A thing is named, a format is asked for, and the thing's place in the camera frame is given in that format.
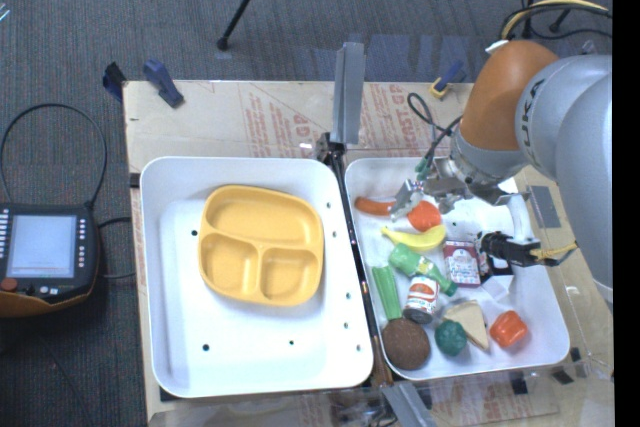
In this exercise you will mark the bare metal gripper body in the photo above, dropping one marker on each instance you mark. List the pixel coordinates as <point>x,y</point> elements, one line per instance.
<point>457,182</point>

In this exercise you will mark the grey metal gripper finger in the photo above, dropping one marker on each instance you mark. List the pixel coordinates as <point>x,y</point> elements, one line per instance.
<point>406,200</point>
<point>452,204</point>

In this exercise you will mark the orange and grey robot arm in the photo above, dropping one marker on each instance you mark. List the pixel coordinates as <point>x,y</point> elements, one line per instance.
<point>565,125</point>

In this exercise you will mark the orange sausage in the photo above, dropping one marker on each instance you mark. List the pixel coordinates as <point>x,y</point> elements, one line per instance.
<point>372,206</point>

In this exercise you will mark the yellow banana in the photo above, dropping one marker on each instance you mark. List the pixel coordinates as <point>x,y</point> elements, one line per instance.
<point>417,240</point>

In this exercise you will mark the green bottle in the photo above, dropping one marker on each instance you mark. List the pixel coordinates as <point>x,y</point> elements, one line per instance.
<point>412,261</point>

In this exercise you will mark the red and white carton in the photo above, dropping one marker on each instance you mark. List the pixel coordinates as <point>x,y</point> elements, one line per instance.
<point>461,265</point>

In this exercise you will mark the green celery stick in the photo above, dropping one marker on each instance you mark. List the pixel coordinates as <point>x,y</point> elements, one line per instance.
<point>387,292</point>

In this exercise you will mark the red and white can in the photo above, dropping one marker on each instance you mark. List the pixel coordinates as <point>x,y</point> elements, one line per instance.
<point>421,297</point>

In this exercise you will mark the beige sandwich wedge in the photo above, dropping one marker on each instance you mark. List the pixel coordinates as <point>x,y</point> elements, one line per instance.
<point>471,321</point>

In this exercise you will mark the green broccoli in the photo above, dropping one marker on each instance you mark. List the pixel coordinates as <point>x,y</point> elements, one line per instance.
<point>450,338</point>

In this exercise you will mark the orange bell pepper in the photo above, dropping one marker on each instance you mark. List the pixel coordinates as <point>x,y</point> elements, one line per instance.
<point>508,329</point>

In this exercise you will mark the white plastic tray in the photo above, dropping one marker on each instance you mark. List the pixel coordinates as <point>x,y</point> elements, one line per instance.
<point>250,345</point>
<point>535,315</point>

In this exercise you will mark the brown round biscuit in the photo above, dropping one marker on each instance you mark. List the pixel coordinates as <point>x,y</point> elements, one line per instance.
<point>406,344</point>

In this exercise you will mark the yellow divided plate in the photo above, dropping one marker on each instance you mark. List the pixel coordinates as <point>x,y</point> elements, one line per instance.
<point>260,215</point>

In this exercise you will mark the brown cardboard board red print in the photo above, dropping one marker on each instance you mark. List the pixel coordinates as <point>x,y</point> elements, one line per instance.
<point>210,125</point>

